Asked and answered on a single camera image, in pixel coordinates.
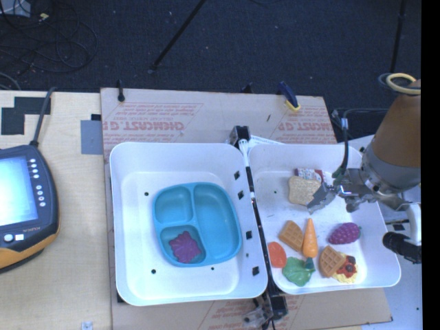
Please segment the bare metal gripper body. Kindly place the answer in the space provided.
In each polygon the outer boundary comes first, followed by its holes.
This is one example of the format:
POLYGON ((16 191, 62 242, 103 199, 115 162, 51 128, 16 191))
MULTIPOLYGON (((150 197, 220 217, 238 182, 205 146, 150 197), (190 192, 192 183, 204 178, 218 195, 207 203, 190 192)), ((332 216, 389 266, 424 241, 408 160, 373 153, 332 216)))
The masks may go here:
POLYGON ((372 202, 379 199, 380 178, 363 168, 339 168, 335 172, 335 190, 346 202, 372 202))

